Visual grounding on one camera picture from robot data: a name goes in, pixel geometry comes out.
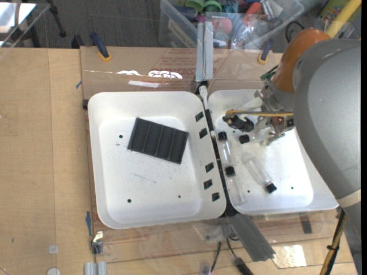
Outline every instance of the black connector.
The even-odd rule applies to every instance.
[[[238,270],[241,272],[241,274],[243,274],[243,275],[253,275],[251,270],[246,266],[245,262],[241,258],[237,257],[235,259],[235,264],[236,264],[236,267],[238,268]]]

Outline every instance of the yellow rod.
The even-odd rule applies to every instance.
[[[329,28],[326,30],[331,38],[334,38],[338,31],[343,27],[345,22],[353,15],[357,8],[362,4],[362,0],[349,0],[347,4],[343,7],[342,11],[335,17],[334,21],[331,23]]]

